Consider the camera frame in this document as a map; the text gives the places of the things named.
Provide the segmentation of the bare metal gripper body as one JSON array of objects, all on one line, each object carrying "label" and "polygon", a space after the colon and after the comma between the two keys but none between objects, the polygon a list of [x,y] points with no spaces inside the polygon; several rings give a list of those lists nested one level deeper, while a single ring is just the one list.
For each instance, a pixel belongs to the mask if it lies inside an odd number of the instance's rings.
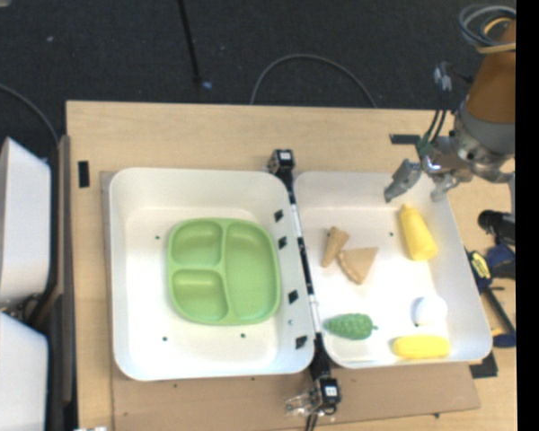
[{"label": "bare metal gripper body", "polygon": [[478,177],[488,182],[509,182],[512,172],[503,166],[511,155],[496,154],[466,130],[433,136],[422,145],[422,169],[434,180],[467,182]]}]

